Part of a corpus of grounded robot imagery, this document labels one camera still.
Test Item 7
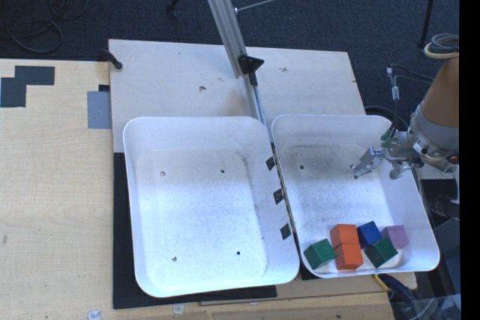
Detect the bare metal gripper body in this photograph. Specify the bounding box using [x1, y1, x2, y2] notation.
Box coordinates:
[382, 126, 460, 174]

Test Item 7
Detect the white plastic tray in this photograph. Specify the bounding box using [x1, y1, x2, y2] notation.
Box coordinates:
[122, 115, 302, 299]
[270, 113, 441, 280]

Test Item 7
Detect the purple cube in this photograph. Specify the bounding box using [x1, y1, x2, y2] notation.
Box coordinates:
[380, 224, 410, 250]

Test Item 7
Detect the blue cube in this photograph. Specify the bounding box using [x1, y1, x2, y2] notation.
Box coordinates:
[356, 220, 383, 249]

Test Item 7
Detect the orange cube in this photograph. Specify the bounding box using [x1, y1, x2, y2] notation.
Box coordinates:
[333, 242, 365, 271]
[329, 223, 361, 249]

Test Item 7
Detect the green cube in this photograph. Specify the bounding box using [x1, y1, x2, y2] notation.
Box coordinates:
[303, 238, 337, 271]
[364, 237, 399, 269]

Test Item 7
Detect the pale flat board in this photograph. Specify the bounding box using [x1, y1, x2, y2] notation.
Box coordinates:
[108, 39, 418, 292]

